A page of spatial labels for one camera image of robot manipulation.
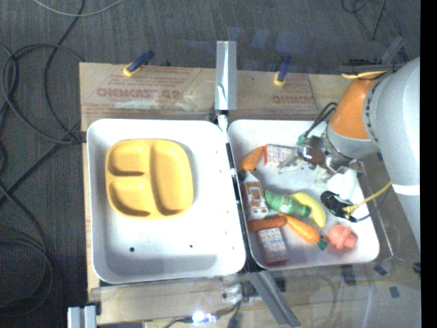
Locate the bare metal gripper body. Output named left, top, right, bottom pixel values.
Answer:
left=300, top=135, right=365, bottom=184

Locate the red and white carton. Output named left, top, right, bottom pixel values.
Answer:
left=263, top=143, right=297, bottom=167

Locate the green bottle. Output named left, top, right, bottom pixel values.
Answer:
left=264, top=189, right=312, bottom=219

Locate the orange carrot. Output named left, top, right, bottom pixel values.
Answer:
left=238, top=146, right=267, bottom=180
left=279, top=213, right=329, bottom=251

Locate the brown and white carton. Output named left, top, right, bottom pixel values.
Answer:
left=242, top=170, right=270, bottom=222

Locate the yellow banana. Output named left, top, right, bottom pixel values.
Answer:
left=292, top=191, right=327, bottom=229

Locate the brown sausage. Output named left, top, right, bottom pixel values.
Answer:
left=246, top=215, right=288, bottom=233

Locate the pink toy food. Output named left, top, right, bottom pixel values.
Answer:
left=327, top=224, right=358, bottom=251

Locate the white plastic tray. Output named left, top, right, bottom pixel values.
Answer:
left=227, top=119, right=381, bottom=271
left=86, top=118, right=247, bottom=285

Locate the yellow divided plate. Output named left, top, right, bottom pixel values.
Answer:
left=104, top=138, right=195, bottom=220

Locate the brown cardboard board red print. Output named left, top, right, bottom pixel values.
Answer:
left=79, top=62, right=421, bottom=325

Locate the black cylinder on white bracket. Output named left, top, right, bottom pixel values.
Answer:
left=320, top=167, right=358, bottom=222

